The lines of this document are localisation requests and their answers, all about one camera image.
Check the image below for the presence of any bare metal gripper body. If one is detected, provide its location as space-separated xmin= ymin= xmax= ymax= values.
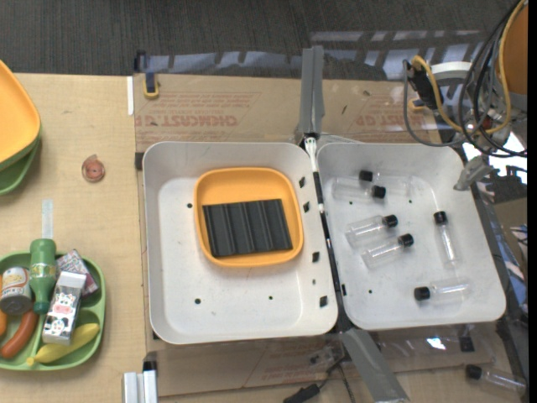
xmin=468 ymin=95 xmax=529 ymax=155

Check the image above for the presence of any clear plastic bottle black cap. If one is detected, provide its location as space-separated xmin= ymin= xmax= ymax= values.
xmin=360 ymin=233 xmax=415 ymax=270
xmin=413 ymin=279 xmax=472 ymax=306
xmin=465 ymin=364 xmax=528 ymax=396
xmin=432 ymin=210 xmax=460 ymax=269
xmin=331 ymin=176 xmax=388 ymax=204
xmin=344 ymin=213 xmax=399 ymax=248
xmin=358 ymin=169 xmax=414 ymax=197

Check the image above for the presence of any white plastic tray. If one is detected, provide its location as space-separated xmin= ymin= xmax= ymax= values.
xmin=315 ymin=141 xmax=508 ymax=332
xmin=141 ymin=140 xmax=340 ymax=346

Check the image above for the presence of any orange plate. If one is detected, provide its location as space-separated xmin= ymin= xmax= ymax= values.
xmin=0 ymin=59 xmax=42 ymax=165
xmin=193 ymin=166 xmax=305 ymax=268

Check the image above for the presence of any black ribbed rack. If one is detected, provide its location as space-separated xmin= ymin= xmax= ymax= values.
xmin=201 ymin=198 xmax=295 ymax=259

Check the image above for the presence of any brown cardboard board red print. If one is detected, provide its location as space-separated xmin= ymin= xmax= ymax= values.
xmin=133 ymin=72 xmax=518 ymax=398

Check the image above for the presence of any pink round doughnut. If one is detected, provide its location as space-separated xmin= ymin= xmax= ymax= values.
xmin=81 ymin=154 xmax=107 ymax=183

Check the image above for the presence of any green divided plate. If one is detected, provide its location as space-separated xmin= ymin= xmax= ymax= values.
xmin=0 ymin=250 xmax=107 ymax=371

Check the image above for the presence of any pink patterned packet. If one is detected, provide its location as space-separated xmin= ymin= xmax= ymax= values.
xmin=55 ymin=249 xmax=100 ymax=298

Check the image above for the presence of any white milk carton cow print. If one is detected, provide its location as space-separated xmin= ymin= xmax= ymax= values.
xmin=41 ymin=270 xmax=87 ymax=346

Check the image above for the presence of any yellow banana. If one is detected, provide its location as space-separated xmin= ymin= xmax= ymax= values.
xmin=26 ymin=322 xmax=102 ymax=366

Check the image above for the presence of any green bottle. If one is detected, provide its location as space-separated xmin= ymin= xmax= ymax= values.
xmin=29 ymin=238 xmax=58 ymax=316

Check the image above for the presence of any small can orange label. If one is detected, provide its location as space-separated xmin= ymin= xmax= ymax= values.
xmin=0 ymin=265 xmax=34 ymax=316

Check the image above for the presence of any brown sausage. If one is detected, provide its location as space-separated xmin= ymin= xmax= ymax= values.
xmin=0 ymin=310 xmax=40 ymax=360

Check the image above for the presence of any black cylinder on white bracket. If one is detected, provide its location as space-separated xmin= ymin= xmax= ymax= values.
xmin=403 ymin=58 xmax=472 ymax=112

